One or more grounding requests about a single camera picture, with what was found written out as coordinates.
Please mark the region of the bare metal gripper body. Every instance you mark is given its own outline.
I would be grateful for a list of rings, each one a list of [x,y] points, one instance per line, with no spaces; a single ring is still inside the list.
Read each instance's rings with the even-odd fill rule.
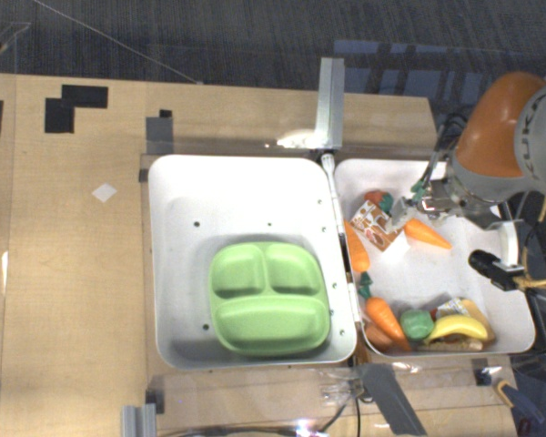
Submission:
[[[467,217],[476,210],[470,192],[461,183],[429,183],[414,193],[411,202],[430,219]]]

